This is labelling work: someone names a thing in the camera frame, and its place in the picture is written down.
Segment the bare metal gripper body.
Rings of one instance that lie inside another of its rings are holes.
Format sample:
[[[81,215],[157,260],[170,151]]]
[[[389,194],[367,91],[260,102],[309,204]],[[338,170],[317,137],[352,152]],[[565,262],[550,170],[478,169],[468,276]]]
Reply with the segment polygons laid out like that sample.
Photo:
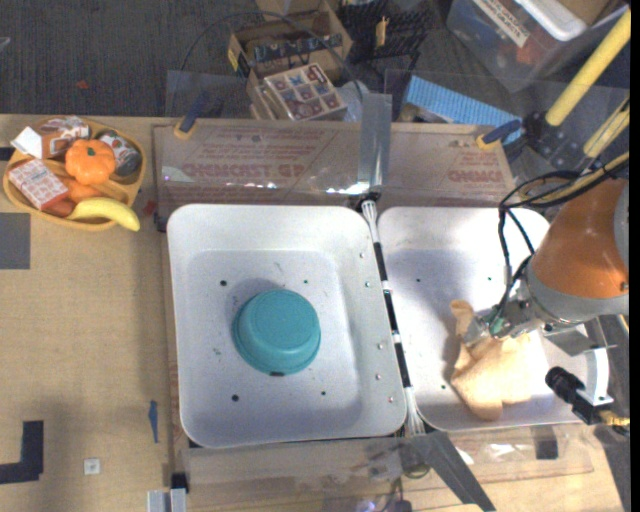
[[[467,301],[462,301],[462,342],[466,346],[490,338],[515,338],[545,323],[546,313],[525,288],[519,288],[503,305],[497,304],[479,313]]]

